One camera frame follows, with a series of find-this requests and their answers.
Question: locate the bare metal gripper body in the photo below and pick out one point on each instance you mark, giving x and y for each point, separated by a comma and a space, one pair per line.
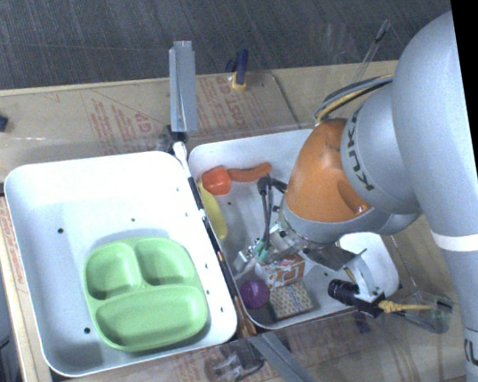
284, 241

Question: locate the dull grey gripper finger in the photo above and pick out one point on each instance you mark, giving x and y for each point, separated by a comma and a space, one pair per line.
243, 260

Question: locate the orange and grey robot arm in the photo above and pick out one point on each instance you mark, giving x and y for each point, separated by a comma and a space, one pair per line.
434, 145

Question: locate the white and orange carton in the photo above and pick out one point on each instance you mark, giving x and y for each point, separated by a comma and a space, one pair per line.
285, 270

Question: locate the purple ball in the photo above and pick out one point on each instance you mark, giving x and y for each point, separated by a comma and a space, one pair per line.
254, 293

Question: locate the white plastic tray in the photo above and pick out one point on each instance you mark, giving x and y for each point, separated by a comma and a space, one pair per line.
100, 194
247, 211

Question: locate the yellow banana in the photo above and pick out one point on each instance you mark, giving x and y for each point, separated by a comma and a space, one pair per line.
214, 212

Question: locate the orange sausage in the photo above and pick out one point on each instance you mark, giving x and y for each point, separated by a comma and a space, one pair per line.
250, 172

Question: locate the orange toy fruit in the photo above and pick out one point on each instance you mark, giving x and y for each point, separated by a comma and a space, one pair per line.
217, 181

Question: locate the green divided plate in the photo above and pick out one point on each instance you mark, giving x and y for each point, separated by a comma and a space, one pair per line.
149, 307

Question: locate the clear plastic bottle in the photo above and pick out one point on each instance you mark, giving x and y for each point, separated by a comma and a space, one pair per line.
424, 311

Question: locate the brown cardboard board, red print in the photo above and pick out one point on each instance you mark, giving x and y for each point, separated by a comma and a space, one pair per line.
119, 114

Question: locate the black cylinder on white bracket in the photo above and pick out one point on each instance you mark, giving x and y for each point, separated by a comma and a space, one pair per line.
349, 293

